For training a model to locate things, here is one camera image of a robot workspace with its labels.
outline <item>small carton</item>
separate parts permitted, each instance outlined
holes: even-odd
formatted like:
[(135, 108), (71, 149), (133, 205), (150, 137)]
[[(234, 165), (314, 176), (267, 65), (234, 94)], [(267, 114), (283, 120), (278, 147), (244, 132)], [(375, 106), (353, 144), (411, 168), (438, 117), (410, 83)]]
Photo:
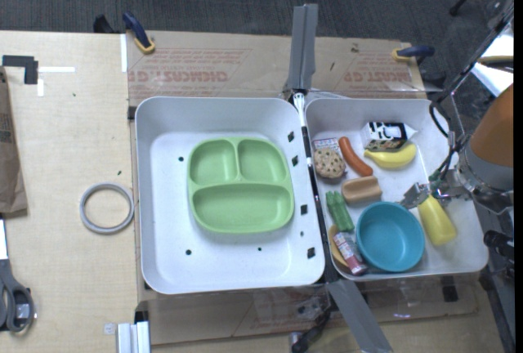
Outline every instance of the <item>small carton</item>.
[(371, 151), (398, 150), (416, 131), (399, 122), (369, 122), (361, 129), (363, 147)]

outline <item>scissors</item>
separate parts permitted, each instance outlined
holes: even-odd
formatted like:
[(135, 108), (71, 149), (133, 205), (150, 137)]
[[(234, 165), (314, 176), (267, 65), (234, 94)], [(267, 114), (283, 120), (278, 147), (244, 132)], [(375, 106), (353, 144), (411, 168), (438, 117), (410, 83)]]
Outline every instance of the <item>scissors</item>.
[(7, 256), (6, 227), (0, 213), (0, 328), (18, 333), (31, 325), (34, 303), (31, 293), (13, 277)]

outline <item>paper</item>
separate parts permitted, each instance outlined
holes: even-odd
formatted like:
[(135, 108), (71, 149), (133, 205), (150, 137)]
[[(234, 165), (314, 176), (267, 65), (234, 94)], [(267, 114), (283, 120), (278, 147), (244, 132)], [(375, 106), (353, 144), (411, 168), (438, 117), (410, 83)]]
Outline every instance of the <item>paper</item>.
[(27, 197), (15, 141), (7, 76), (0, 67), (0, 212), (12, 213), (26, 208)]

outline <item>black cable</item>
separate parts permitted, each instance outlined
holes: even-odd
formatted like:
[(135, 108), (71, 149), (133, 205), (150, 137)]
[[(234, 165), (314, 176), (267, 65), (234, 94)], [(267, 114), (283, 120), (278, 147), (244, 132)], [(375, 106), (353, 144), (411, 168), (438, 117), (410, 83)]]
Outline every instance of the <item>black cable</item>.
[(445, 160), (445, 163), (444, 163), (444, 168), (443, 168), (443, 172), (441, 172), (440, 174), (440, 180), (444, 180), (445, 177), (447, 176), (447, 172), (449, 171), (450, 169), (450, 161), (452, 160), (452, 156), (454, 155), (454, 148), (450, 148), (449, 150), (449, 155), (447, 156), (447, 159)]
[(449, 137), (449, 134), (443, 129), (443, 127), (440, 125), (440, 123), (438, 122), (438, 120), (436, 119), (436, 114), (434, 113), (434, 109), (436, 107), (434, 106), (434, 102), (431, 103), (431, 105), (429, 106), (428, 110), (429, 110), (429, 113), (431, 114), (431, 118), (432, 120), (434, 121), (434, 124), (436, 125), (436, 127), (440, 130), (440, 132), (445, 136), (445, 137)]
[(443, 169), (443, 167), (447, 164), (448, 160), (449, 160), (449, 156), (451, 154), (451, 149), (449, 148), (449, 154), (445, 157), (445, 159), (443, 160), (443, 162), (440, 164), (440, 166), (436, 169), (438, 172), (441, 173), (441, 170)]

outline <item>toy sausage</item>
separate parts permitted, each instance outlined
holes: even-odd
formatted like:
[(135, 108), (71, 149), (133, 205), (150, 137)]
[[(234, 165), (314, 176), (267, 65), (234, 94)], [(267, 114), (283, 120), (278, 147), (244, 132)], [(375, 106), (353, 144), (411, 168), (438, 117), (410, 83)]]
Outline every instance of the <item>toy sausage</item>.
[(340, 150), (346, 163), (351, 166), (355, 172), (363, 177), (373, 175), (374, 170), (367, 163), (365, 163), (365, 161), (356, 155), (352, 149), (351, 142), (346, 136), (342, 136), (339, 140), (337, 140), (337, 143), (340, 146)]

